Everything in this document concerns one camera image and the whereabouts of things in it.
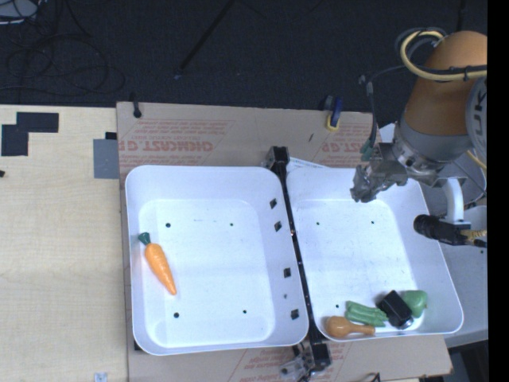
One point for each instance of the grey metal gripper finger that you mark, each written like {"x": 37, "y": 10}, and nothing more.
{"x": 375, "y": 191}
{"x": 359, "y": 183}

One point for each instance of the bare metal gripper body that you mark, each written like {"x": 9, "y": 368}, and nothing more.
{"x": 391, "y": 168}

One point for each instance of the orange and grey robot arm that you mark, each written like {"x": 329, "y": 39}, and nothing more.
{"x": 437, "y": 94}

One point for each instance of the white plastic tray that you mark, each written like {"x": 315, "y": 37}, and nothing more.
{"x": 358, "y": 261}
{"x": 214, "y": 269}

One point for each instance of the green pepper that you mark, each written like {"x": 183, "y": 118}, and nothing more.
{"x": 416, "y": 301}

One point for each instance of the black box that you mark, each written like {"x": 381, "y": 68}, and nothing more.
{"x": 394, "y": 309}

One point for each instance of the green bean pods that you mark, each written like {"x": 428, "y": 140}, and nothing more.
{"x": 364, "y": 313}

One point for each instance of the orange toy drumstick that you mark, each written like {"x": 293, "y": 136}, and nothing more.
{"x": 342, "y": 327}

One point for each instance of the brown cardboard board red print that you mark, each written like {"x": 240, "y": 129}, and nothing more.
{"x": 222, "y": 141}

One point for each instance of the orange carrot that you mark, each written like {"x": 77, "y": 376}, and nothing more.
{"x": 160, "y": 265}

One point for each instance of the black cylinder on white bracket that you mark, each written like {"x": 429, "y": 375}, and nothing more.
{"x": 435, "y": 229}

